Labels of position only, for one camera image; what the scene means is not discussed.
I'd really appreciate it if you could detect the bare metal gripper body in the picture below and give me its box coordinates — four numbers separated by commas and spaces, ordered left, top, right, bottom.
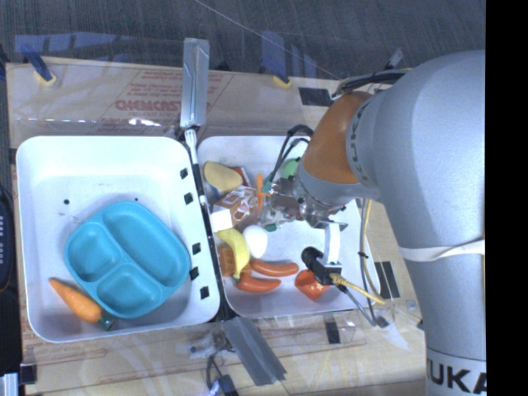
260, 178, 348, 231

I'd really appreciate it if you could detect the brown and white carton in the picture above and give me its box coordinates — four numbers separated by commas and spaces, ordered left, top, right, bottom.
214, 185, 262, 229

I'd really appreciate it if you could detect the white egg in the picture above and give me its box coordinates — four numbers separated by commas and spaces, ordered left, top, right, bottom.
242, 224, 269, 260

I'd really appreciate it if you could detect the red carton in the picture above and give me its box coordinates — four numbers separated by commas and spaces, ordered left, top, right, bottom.
230, 166, 253, 189

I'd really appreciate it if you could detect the white plastic tray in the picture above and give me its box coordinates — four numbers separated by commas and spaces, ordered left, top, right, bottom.
196, 134, 381, 319
15, 134, 221, 343

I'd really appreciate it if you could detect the yellow banana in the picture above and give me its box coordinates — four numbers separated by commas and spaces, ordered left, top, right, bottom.
214, 227, 252, 281

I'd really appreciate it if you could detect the orange sausage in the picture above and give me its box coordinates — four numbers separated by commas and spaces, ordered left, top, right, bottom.
248, 257, 300, 278
234, 272, 283, 295

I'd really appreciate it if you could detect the yellow bread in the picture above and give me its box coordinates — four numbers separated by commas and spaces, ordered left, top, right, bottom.
202, 161, 244, 194

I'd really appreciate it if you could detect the orange biscuit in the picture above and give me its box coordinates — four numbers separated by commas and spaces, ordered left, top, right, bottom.
217, 243, 253, 280

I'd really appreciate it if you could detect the red cup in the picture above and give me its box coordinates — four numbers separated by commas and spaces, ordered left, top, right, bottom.
294, 268, 332, 302

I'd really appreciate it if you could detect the blue divided plate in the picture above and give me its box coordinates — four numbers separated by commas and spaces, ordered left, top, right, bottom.
64, 200, 192, 320

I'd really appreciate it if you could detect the brown cardboard board red print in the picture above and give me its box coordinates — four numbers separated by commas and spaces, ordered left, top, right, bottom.
6, 55, 427, 396

